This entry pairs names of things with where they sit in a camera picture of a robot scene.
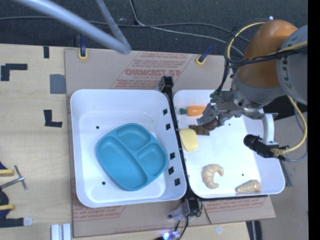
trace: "cardboard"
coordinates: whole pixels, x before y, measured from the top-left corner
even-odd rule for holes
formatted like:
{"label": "cardboard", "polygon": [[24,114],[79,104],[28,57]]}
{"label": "cardboard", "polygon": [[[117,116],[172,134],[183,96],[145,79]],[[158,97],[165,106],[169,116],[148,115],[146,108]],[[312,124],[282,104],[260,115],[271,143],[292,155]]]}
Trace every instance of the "cardboard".
{"label": "cardboard", "polygon": [[[79,202],[75,189],[70,98],[81,89],[157,89],[162,76],[173,77],[173,92],[214,90],[222,80],[225,60],[223,56],[209,55],[199,66],[195,63],[199,54],[132,51],[129,55],[122,55],[113,50],[99,49],[88,49],[87,54],[88,58],[81,60],[78,49],[64,50],[73,236],[173,229],[177,221],[168,220],[167,214],[180,205],[180,200],[103,208],[89,208]],[[227,78],[223,88],[230,86],[231,79]],[[274,217],[269,196],[220,199],[204,201],[201,216],[191,218],[189,226]]]}

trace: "blue plate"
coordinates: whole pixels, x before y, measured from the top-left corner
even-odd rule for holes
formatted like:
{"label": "blue plate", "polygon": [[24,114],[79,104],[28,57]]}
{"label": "blue plate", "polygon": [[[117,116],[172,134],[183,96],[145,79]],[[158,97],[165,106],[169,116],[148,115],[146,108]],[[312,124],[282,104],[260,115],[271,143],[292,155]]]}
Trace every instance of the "blue plate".
{"label": "blue plate", "polygon": [[168,166],[161,144],[137,123],[122,125],[102,137],[96,155],[114,183],[127,191],[147,186]]}

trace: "robotic arm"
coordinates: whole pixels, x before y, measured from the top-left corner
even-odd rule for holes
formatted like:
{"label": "robotic arm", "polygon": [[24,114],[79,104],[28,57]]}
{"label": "robotic arm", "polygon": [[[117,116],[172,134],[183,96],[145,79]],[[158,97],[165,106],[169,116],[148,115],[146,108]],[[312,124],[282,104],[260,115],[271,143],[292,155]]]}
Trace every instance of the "robotic arm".
{"label": "robotic arm", "polygon": [[[261,25],[244,53],[242,60],[233,60],[230,48],[235,38],[245,29]],[[281,149],[274,142],[274,114],[264,113],[262,108],[275,98],[287,95],[297,110],[295,101],[307,105],[308,93],[308,25],[297,29],[284,20],[254,20],[233,33],[227,41],[225,68],[221,85],[211,95],[203,116],[197,123],[212,131],[224,125],[232,117],[242,115],[263,122],[263,138],[247,135],[244,144],[265,158],[283,158],[293,149]],[[233,79],[230,90],[222,90],[229,70]],[[304,136],[307,125],[302,114]]]}

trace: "wooden surface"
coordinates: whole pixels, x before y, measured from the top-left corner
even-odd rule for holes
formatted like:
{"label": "wooden surface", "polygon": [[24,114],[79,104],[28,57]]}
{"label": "wooden surface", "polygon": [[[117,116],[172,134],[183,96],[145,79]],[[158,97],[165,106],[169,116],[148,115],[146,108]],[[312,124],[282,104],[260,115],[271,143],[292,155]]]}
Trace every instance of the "wooden surface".
{"label": "wooden surface", "polygon": [[[64,48],[0,45],[0,65],[28,64],[12,70],[9,81],[0,81],[0,161],[9,169],[18,166],[28,190],[21,183],[3,189],[16,205],[7,219],[31,217],[32,225],[0,228],[6,240],[49,240],[50,226],[72,223],[67,101],[65,94],[50,94],[50,75],[65,74]],[[45,126],[44,110],[62,127]],[[18,175],[0,177],[0,185]],[[85,237],[80,239],[154,239],[159,231]],[[188,227],[184,240],[249,240],[245,222]]]}

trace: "white tray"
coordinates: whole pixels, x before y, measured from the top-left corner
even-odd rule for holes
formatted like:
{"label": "white tray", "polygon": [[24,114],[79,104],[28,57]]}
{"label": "white tray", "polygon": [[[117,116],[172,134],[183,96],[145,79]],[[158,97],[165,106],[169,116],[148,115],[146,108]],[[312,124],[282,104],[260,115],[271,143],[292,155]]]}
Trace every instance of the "white tray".
{"label": "white tray", "polygon": [[[76,193],[88,207],[107,207],[180,199],[187,184],[168,100],[156,90],[82,89],[70,100]],[[168,166],[137,191],[118,187],[96,156],[98,141],[124,124],[145,127],[168,155]]]}
{"label": "white tray", "polygon": [[[192,105],[206,106],[213,90],[181,90],[173,97],[179,129],[197,125],[201,116],[181,115],[180,109]],[[235,196],[258,196],[280,193],[285,187],[285,179],[276,158],[263,158],[243,143],[247,134],[263,136],[261,120],[252,120],[246,116],[233,117],[225,125],[210,132],[210,136],[198,135],[198,149],[187,152],[183,149],[188,179],[192,191],[201,198],[228,198]],[[218,173],[214,182],[216,189],[206,187],[201,173],[205,166],[219,164],[224,176]],[[238,194],[235,188],[249,180],[261,183],[260,192]]]}

